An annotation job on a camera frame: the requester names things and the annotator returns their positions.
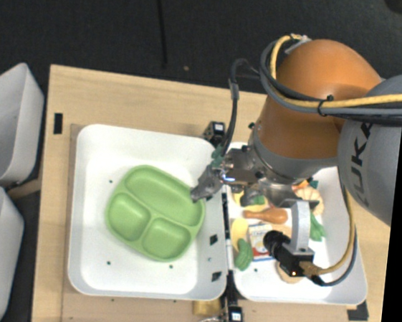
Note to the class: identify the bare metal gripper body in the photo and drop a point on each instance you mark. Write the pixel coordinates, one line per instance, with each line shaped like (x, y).
(241, 165)

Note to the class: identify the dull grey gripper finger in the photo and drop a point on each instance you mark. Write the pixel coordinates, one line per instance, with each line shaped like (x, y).
(216, 190)
(202, 185)

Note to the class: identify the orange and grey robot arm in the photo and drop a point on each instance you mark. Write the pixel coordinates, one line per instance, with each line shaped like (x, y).
(301, 106)

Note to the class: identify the dark green and grey vegetable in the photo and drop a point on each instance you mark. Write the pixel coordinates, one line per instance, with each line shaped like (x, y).
(254, 200)

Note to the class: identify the yellow banana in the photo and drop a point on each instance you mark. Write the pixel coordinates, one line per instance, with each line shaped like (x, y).
(239, 229)

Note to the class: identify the thin black and white rod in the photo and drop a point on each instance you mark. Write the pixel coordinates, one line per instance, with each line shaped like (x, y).
(228, 244)

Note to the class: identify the brown chicken drumstick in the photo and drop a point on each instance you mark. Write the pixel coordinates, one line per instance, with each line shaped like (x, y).
(268, 215)

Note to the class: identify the white carton with red print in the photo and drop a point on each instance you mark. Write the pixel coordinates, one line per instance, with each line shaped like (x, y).
(257, 239)

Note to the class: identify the green broccoli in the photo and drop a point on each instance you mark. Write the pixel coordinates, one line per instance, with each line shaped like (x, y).
(244, 257)

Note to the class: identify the green divided plate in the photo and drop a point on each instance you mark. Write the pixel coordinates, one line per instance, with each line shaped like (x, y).
(137, 218)

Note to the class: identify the green leafy vegetable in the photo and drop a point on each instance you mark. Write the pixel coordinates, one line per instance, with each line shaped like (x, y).
(317, 229)

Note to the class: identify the tan biscuit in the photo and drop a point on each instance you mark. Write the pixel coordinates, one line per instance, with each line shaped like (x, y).
(287, 277)

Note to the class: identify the golden brown oblong block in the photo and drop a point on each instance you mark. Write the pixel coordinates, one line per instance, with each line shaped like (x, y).
(206, 307)

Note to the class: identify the white plastic tray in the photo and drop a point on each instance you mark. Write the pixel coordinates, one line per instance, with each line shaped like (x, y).
(280, 290)
(89, 252)

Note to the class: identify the black cylinder on white bracket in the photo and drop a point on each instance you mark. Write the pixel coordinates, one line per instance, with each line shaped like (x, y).
(300, 222)

